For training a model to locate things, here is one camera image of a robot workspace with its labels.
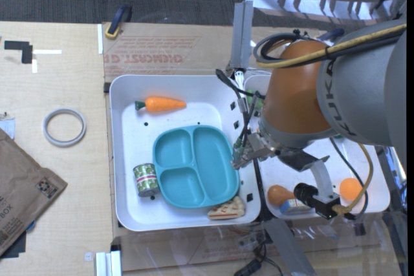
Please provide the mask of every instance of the table surface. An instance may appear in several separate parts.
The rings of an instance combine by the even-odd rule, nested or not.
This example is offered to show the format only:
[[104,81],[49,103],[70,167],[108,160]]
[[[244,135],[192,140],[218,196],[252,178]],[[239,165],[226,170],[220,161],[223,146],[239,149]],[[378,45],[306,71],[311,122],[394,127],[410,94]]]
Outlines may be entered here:
[[[26,252],[18,258],[0,260],[0,275],[94,275],[89,254],[108,252],[113,239],[107,96],[103,93],[104,59],[98,51],[98,25],[0,22],[0,35],[0,111],[15,116],[16,143],[41,166],[68,182],[64,192],[27,233]],[[32,65],[21,63],[20,51],[4,49],[4,40],[28,41],[34,50],[62,53],[37,55],[38,68],[33,73]],[[79,111],[87,125],[85,137],[66,148],[49,143],[42,129],[46,115],[61,107]],[[76,135],[77,123],[70,118],[60,121],[51,127],[52,134],[63,135],[58,137],[61,139]],[[320,269],[320,275],[332,275],[333,270],[346,272],[352,266],[362,275],[398,275],[389,235],[387,231],[381,233],[384,238],[380,247],[355,248],[353,254],[314,252],[308,255],[309,260],[315,269]],[[283,265],[278,258],[275,261]],[[125,274],[233,275],[248,262]],[[257,275],[275,273],[272,268],[264,265]]]

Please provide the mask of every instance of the paper bag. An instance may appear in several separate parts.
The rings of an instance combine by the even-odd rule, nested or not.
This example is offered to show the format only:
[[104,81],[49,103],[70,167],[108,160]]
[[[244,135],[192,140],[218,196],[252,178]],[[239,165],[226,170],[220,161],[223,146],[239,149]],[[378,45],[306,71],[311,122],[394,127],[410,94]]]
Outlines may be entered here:
[[66,186],[0,129],[0,256]]

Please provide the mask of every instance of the carrot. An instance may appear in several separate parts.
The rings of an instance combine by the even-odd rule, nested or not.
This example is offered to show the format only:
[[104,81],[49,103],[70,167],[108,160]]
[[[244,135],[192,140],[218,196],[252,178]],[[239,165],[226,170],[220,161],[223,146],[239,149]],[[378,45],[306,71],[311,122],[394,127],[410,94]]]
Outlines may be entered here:
[[185,106],[187,106],[187,103],[184,101],[164,97],[148,97],[145,101],[135,102],[135,109],[137,111],[145,107],[149,112],[170,111],[184,108]]

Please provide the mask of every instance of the green can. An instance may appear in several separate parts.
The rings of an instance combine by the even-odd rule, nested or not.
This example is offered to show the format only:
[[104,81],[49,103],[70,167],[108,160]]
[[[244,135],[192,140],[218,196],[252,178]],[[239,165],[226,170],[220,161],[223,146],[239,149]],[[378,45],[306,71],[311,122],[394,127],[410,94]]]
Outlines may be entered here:
[[153,196],[160,193],[153,164],[142,164],[134,167],[134,175],[138,196]]

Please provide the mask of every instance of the blue divided plate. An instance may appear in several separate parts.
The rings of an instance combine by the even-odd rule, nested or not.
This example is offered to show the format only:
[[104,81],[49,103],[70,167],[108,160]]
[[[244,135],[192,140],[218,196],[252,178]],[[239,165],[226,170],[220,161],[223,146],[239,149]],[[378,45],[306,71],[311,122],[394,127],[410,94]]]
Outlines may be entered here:
[[181,208],[213,206],[232,199],[240,181],[231,159],[227,137],[209,125],[166,131],[153,146],[161,193],[167,202]]

